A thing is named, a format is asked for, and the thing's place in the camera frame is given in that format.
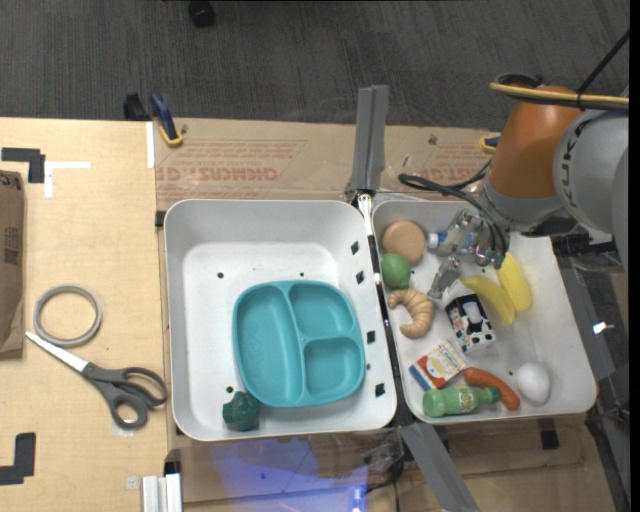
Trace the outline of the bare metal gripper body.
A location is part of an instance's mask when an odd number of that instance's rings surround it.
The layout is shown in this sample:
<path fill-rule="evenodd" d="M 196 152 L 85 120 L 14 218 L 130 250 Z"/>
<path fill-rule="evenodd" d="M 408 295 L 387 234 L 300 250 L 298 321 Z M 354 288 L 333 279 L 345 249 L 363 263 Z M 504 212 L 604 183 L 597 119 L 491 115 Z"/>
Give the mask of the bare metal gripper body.
<path fill-rule="evenodd" d="M 505 259 L 505 235 L 489 220 L 460 208 L 443 235 L 442 254 L 468 258 L 479 266 L 501 266 Z"/>

